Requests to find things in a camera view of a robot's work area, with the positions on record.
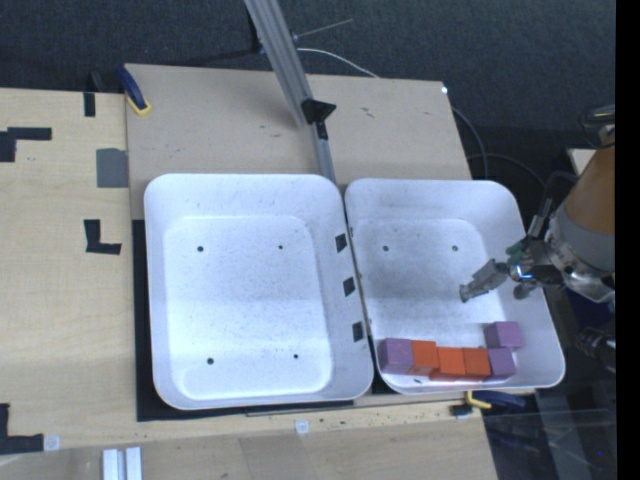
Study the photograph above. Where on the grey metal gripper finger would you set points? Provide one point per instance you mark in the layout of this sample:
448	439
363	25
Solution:
484	278
524	291

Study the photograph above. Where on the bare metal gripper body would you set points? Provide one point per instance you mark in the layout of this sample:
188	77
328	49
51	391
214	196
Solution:
575	270

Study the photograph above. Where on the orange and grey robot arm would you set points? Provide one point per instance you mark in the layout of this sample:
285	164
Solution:
592	193

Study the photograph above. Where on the purple cube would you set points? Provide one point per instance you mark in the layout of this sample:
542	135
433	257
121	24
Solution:
396	354
501	362
506	334

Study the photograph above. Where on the white plastic tray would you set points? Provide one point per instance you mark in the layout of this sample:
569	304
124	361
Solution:
425	278
245	293

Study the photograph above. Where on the orange cube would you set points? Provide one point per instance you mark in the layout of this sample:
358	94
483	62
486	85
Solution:
425	353
451	361
476	362

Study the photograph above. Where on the pale wood board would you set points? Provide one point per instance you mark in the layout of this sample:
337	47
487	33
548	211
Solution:
225	123

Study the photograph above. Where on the black cylinder on white bracket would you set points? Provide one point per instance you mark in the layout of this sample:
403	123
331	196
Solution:
595	345

